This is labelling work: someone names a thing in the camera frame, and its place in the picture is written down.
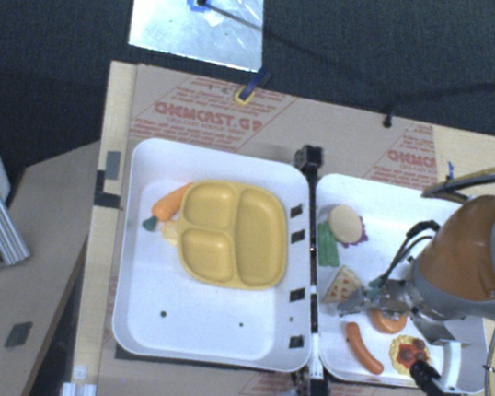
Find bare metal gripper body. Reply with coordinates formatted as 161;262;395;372
364;275;424;321

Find pizza slice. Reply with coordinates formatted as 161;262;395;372
319;262;367;311

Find orange doughnut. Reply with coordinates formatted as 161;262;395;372
367;306;410;338

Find orange sausage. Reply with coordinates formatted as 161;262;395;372
338;320;392;377

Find purple grapes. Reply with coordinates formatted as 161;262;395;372
338;214;373;252

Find yellow spaghetti with red sauce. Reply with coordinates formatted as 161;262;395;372
385;332;435;379

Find green toy lettuce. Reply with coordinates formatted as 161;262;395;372
309;218;348;271

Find tan bread bun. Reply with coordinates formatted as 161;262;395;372
325;202;366;247

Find white plastic tray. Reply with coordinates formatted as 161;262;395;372
100;134;343;383
285;170;495;396

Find yellow divided plate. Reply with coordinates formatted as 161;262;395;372
167;174;300;297

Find brown cardboard board red print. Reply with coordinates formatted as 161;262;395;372
84;63;495;396

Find pale yellow toy food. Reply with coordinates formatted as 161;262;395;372
157;219;185;249

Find orange carrot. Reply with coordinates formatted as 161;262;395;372
140;174;196;238

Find black cylinder on white bracket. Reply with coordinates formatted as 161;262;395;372
405;332;471;396

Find black block with thin wires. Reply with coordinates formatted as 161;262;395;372
293;143;327;174
289;370;335;396

